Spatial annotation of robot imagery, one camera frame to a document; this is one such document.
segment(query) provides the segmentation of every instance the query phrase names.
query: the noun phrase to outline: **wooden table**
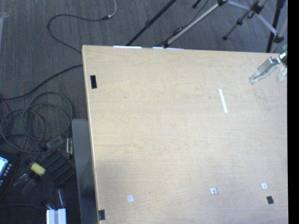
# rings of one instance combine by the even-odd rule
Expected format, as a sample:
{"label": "wooden table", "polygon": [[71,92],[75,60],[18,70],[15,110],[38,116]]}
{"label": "wooden table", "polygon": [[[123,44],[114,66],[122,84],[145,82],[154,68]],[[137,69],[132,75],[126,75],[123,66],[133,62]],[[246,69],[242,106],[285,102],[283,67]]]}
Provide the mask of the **wooden table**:
{"label": "wooden table", "polygon": [[83,46],[103,224],[286,224],[278,54]]}

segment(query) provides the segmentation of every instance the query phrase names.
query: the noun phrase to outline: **black device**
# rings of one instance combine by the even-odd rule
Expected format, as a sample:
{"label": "black device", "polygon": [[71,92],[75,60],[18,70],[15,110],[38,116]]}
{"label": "black device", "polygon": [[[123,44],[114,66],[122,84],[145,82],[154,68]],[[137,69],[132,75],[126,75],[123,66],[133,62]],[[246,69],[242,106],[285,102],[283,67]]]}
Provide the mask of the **black device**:
{"label": "black device", "polygon": [[12,182],[17,166],[17,155],[0,149],[0,200]]}

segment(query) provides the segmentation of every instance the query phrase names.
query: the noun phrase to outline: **white strip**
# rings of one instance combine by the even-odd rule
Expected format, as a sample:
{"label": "white strip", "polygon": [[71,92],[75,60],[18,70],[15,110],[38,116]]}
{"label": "white strip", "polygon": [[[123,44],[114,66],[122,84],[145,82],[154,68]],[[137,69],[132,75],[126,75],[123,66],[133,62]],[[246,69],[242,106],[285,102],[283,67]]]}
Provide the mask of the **white strip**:
{"label": "white strip", "polygon": [[66,209],[61,208],[61,209],[58,209],[57,212],[58,212],[58,222],[57,222],[57,224],[66,224]]}
{"label": "white strip", "polygon": [[228,0],[228,4],[232,5],[232,6],[235,6],[235,7],[239,7],[239,8],[242,8],[242,9],[245,9],[247,11],[250,11],[250,7],[249,6],[245,6],[245,5],[242,5],[240,3],[236,3],[234,1],[230,1]]}
{"label": "white strip", "polygon": [[184,50],[183,48],[172,48],[172,47],[168,47],[166,49],[168,49],[168,50]]}
{"label": "white strip", "polygon": [[260,14],[256,14],[257,17],[271,30],[271,32],[273,32],[274,34],[277,34],[277,30],[275,30],[275,28],[268,23],[268,21]]}
{"label": "white strip", "polygon": [[220,94],[220,98],[221,98],[221,101],[222,101],[224,112],[227,113],[228,109],[227,109],[226,104],[225,104],[225,100],[224,100],[224,96],[223,96],[223,93],[222,93],[222,89],[219,89],[219,94]]}
{"label": "white strip", "polygon": [[217,188],[210,188],[212,194],[217,194]]}
{"label": "white strip", "polygon": [[132,203],[134,201],[134,196],[133,195],[128,195],[127,199],[128,199],[129,203]]}
{"label": "white strip", "polygon": [[131,46],[113,46],[114,48],[133,48],[133,49],[141,49],[142,47],[131,47]]}
{"label": "white strip", "polygon": [[55,223],[55,210],[47,210],[46,221],[47,224]]}

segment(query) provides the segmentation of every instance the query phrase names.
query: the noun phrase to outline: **metal bracket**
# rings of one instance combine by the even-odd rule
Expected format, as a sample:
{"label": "metal bracket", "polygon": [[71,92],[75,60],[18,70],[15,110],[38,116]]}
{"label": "metal bracket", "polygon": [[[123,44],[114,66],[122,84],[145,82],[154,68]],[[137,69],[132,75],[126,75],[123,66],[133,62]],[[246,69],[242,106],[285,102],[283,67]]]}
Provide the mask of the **metal bracket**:
{"label": "metal bracket", "polygon": [[66,209],[47,210],[47,224],[66,224]]}
{"label": "metal bracket", "polygon": [[270,75],[273,71],[276,70],[276,68],[279,66],[279,64],[283,63],[283,58],[286,57],[286,53],[282,53],[279,55],[277,59],[272,59],[272,57],[269,57],[262,65],[260,65],[257,68],[257,72],[253,74],[252,76],[249,76],[249,81],[251,84],[254,84],[256,81],[259,81],[261,79],[266,78],[268,75]]}

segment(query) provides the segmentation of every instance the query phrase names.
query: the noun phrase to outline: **black cable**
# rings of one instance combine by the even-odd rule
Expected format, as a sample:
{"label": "black cable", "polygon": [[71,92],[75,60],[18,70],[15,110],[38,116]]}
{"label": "black cable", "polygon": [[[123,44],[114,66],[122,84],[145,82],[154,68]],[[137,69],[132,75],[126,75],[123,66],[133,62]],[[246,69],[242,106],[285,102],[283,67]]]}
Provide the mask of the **black cable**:
{"label": "black cable", "polygon": [[204,7],[207,5],[208,2],[209,2],[209,0],[206,0],[205,4],[204,4],[204,5],[201,7],[201,9],[196,13],[196,15],[195,15],[194,18],[191,20],[191,22],[189,22],[188,24],[184,25],[183,27],[179,27],[179,28],[177,28],[177,29],[173,32],[173,34],[172,34],[171,36],[169,36],[169,37],[166,38],[164,41],[162,41],[161,43],[159,43],[159,44],[157,45],[157,47],[160,46],[160,45],[162,45],[162,44],[164,44],[167,40],[169,40],[169,39],[172,38],[174,35],[176,35],[176,34],[178,33],[178,32],[176,32],[177,30],[182,30],[182,29],[184,29],[185,27],[189,26],[189,25],[196,19],[196,17],[197,17],[198,14],[202,11],[202,9],[204,9]]}
{"label": "black cable", "polygon": [[[8,201],[7,201],[7,199],[6,199],[5,197],[2,197],[2,198],[0,199],[0,203],[1,203],[2,201],[4,201],[4,202],[6,203],[5,205],[8,205]],[[7,224],[8,221],[10,220],[11,211],[10,211],[10,209],[9,209],[9,207],[8,207],[8,208],[5,208],[3,212],[4,212],[4,215],[3,215],[3,214],[0,215],[0,216],[1,216],[1,218],[0,218],[0,224]]]}
{"label": "black cable", "polygon": [[4,204],[4,205],[0,205],[0,210],[1,209],[6,210],[7,212],[3,219],[2,219],[2,217],[0,218],[0,224],[8,224],[9,220],[11,220],[11,215],[13,215],[13,214],[17,213],[17,215],[19,215],[19,213],[16,212],[16,210],[15,210],[16,207],[32,208],[32,209],[42,212],[44,215],[47,213],[47,210],[40,208],[38,206],[35,206],[35,205],[27,204],[27,203]]}
{"label": "black cable", "polygon": [[[4,100],[1,99],[1,94],[0,94],[0,105],[1,105],[1,104],[3,104],[3,106],[5,107],[5,109],[6,109],[6,114],[9,113],[9,107],[8,107],[7,103],[6,103]],[[2,141],[3,141],[3,138],[2,138],[2,135],[0,134],[0,143],[1,143]]]}
{"label": "black cable", "polygon": [[[6,142],[9,146],[11,146],[12,148],[14,148],[14,149],[16,149],[16,150],[18,150],[18,151],[20,151],[20,152],[27,153],[27,154],[38,154],[38,152],[26,151],[26,150],[24,150],[24,149],[22,149],[22,148],[19,148],[17,145],[15,145],[14,143],[10,142],[10,141],[7,139],[6,134],[4,134],[4,131],[3,131],[3,124],[4,124],[5,119],[7,119],[7,117],[9,117],[11,114],[16,113],[16,112],[24,112],[24,110],[14,110],[14,111],[11,111],[11,112],[9,112],[9,113],[3,118],[3,120],[1,121],[1,124],[0,124],[0,133],[1,133],[2,137],[3,137],[3,139],[5,140],[5,142]],[[40,117],[39,114],[37,114],[37,113],[34,112],[34,111],[30,111],[30,112],[33,113],[34,115],[36,115],[36,116],[40,119],[40,121],[41,121],[41,123],[42,123],[43,133],[42,133],[42,135],[41,135],[41,137],[40,137],[40,139],[39,139],[39,141],[38,141],[38,143],[37,143],[37,145],[36,145],[36,146],[38,146],[38,145],[42,142],[42,138],[43,138],[43,134],[44,134],[44,130],[45,130],[44,122],[43,122],[43,119]]]}
{"label": "black cable", "polygon": [[51,23],[52,23],[57,17],[61,17],[61,16],[74,17],[74,18],[81,19],[81,20],[84,20],[84,21],[104,21],[104,20],[107,20],[107,19],[110,18],[109,15],[106,15],[106,16],[100,18],[100,19],[87,19],[87,18],[84,18],[84,17],[79,17],[79,16],[75,16],[75,15],[70,15],[70,14],[59,14],[59,15],[56,15],[56,16],[52,17],[52,18],[49,20],[48,25],[47,25],[47,29],[48,29],[48,32],[49,32],[50,36],[51,36],[52,38],[54,38],[57,42],[59,42],[59,43],[65,45],[65,46],[67,46],[67,47],[73,49],[74,51],[76,51],[76,52],[78,52],[78,53],[80,53],[80,54],[82,54],[82,52],[81,52],[80,50],[78,50],[78,49],[74,48],[73,46],[71,46],[71,45],[69,45],[69,44],[67,44],[67,43],[65,43],[65,42],[63,42],[63,41],[61,41],[61,40],[59,40],[59,39],[56,38],[56,37],[53,35],[53,33],[51,32],[51,29],[50,29]]}
{"label": "black cable", "polygon": [[[61,107],[59,107],[59,106],[57,106],[55,104],[45,103],[45,102],[44,103],[34,103],[39,97],[44,96],[44,95],[48,95],[48,94],[58,95],[61,98],[63,98],[67,102],[67,104],[69,106],[69,111],[70,111],[69,115],[67,114],[67,112],[65,110],[63,110],[63,108],[61,108]],[[61,137],[61,139],[62,139],[61,142],[58,145],[56,145],[55,147],[49,147],[47,150],[43,149],[45,147],[45,144],[42,145],[42,140],[44,138],[44,133],[45,133],[45,128],[46,128],[45,127],[45,123],[44,123],[42,117],[38,113],[36,113],[35,111],[32,110],[33,107],[41,106],[41,105],[51,106],[51,107],[54,107],[54,108],[58,109],[59,111],[61,111],[64,114],[65,119],[67,120],[67,127],[58,136],[58,137]],[[37,143],[35,145],[33,145],[33,147],[31,147],[30,149],[29,148],[25,149],[25,143],[26,143],[26,141],[24,141],[22,147],[20,148],[18,145],[16,145],[15,143],[13,143],[13,142],[11,142],[11,141],[9,141],[7,139],[7,137],[9,137],[9,136],[16,136],[16,134],[5,134],[5,132],[4,132],[4,124],[7,125],[6,120],[11,116],[11,114],[17,113],[17,112],[21,112],[21,126],[23,127],[23,132],[25,133],[24,134],[25,138],[29,137],[32,140],[37,141]],[[42,134],[38,138],[36,138],[33,135],[27,133],[26,129],[24,128],[23,120],[24,120],[24,117],[27,117],[28,112],[34,114],[35,116],[37,116],[38,119],[41,122]],[[11,146],[14,149],[17,149],[20,152],[27,153],[27,154],[37,154],[37,155],[45,154],[45,153],[49,153],[49,152],[57,150],[58,148],[60,148],[65,143],[65,141],[67,140],[67,138],[68,138],[68,136],[70,134],[72,118],[73,118],[73,107],[72,107],[72,104],[71,104],[70,100],[66,96],[64,96],[62,94],[59,94],[59,93],[56,93],[56,92],[45,92],[45,93],[41,93],[41,94],[35,96],[31,100],[30,105],[26,109],[24,109],[24,110],[15,110],[15,111],[9,112],[3,118],[3,120],[0,123],[0,134],[2,135],[3,139],[5,140],[5,142],[9,146]],[[44,141],[44,143],[51,143],[55,139]]]}
{"label": "black cable", "polygon": [[72,70],[72,69],[74,69],[74,68],[81,67],[81,66],[82,66],[82,64],[80,64],[80,65],[75,65],[75,66],[69,67],[69,68],[67,68],[67,69],[65,69],[65,70],[63,70],[63,71],[61,71],[61,72],[59,72],[59,73],[56,73],[56,74],[54,74],[53,76],[50,76],[48,79],[46,79],[46,80],[44,80],[43,82],[41,82],[38,86],[36,86],[35,88],[33,88],[32,90],[28,91],[27,93],[25,93],[25,94],[23,94],[23,95],[19,95],[19,96],[16,96],[16,97],[11,97],[11,98],[1,98],[1,97],[0,97],[0,100],[13,100],[13,99],[19,99],[19,98],[25,97],[25,96],[27,96],[28,94],[31,94],[32,92],[34,92],[36,89],[38,89],[39,87],[41,87],[43,84],[45,84],[45,83],[48,82],[49,80],[51,80],[51,79],[53,79],[53,78],[55,78],[55,77],[57,77],[57,76],[59,76],[59,75],[65,73],[65,72],[67,72],[67,71],[69,71],[69,70]]}

